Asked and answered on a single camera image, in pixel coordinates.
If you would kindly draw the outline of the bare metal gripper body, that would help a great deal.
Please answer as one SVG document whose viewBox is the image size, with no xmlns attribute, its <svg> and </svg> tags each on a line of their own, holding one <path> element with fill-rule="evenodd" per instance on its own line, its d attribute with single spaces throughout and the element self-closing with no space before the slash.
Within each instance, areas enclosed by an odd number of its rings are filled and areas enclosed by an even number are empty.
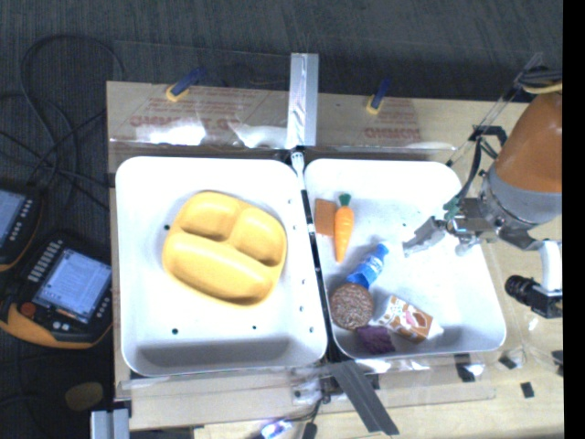
<svg viewBox="0 0 585 439">
<path fill-rule="evenodd" d="M 494 197 L 455 197 L 443 209 L 446 230 L 457 239 L 475 235 L 481 243 L 504 241 L 517 248 L 535 247 L 535 239 L 529 234 L 534 224 L 509 213 Z"/>
</svg>

